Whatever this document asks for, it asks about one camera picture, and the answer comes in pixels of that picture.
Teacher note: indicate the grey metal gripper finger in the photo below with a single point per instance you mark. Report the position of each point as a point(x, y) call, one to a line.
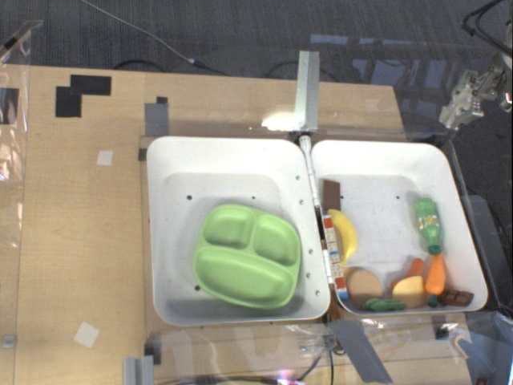
point(465, 86)
point(461, 114)

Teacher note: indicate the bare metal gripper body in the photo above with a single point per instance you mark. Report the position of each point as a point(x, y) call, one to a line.
point(492, 79)

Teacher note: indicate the green plastic bottle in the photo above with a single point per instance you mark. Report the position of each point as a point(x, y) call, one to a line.
point(426, 219)

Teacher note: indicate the white plastic tray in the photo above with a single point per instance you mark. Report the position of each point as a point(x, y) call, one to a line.
point(224, 163)
point(380, 223)

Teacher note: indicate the plain brown chocolate bar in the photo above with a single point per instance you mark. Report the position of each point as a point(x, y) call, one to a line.
point(331, 195)

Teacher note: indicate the orange sausage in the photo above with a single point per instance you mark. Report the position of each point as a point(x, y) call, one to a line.
point(416, 268)

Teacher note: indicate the thin black and white rod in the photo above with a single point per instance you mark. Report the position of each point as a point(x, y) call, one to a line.
point(312, 175)

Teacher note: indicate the orange carrot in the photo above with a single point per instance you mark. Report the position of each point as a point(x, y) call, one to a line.
point(435, 275)

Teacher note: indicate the yellow banana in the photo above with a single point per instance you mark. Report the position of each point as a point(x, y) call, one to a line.
point(348, 233)

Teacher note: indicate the brown segmented chocolate bar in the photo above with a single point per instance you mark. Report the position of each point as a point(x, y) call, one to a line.
point(457, 297)

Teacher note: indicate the yellow cheese wedge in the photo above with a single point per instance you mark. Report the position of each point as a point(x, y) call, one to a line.
point(409, 291)

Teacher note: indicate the red and white printed carton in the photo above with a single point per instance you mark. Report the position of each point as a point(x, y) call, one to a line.
point(333, 251)

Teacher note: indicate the green pea pod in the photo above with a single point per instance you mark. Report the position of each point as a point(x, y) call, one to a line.
point(384, 304)

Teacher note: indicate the green divided plate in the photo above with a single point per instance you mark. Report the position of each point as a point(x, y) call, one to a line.
point(240, 271)

